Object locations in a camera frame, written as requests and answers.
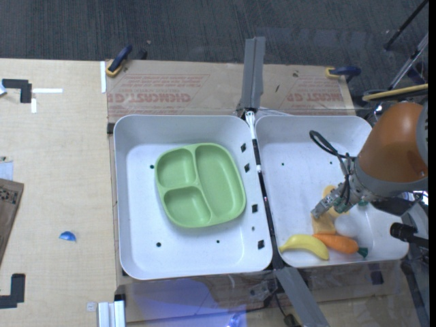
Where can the orange carrot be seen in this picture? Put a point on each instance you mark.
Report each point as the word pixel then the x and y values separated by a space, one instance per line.
pixel 339 243

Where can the small blue piece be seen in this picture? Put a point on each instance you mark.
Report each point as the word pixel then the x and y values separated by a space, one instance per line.
pixel 67 236

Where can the black cylinder on white bracket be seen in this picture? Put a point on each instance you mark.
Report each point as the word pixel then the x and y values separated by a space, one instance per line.
pixel 403 232

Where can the yellow banana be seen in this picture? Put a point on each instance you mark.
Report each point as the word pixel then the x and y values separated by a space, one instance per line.
pixel 306 243

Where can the brown cardboard board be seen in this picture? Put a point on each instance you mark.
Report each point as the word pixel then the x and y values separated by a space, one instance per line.
pixel 190 90

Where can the white rounded object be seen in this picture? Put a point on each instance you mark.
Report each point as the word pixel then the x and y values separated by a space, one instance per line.
pixel 345 226

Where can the green divided plate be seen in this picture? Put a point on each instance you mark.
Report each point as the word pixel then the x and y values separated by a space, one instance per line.
pixel 211 172

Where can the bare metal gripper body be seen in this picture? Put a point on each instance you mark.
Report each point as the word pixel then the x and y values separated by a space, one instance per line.
pixel 346 192

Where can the brown paper packet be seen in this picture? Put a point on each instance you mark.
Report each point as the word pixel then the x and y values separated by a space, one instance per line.
pixel 8 210

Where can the pale yellow bread slice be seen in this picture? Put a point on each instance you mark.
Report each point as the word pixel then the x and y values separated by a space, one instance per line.
pixel 324 226

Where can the white plastic tray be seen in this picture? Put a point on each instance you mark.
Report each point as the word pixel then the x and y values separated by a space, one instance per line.
pixel 296 155
pixel 143 250

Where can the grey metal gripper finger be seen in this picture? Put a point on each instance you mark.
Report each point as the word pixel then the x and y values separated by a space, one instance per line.
pixel 319 210

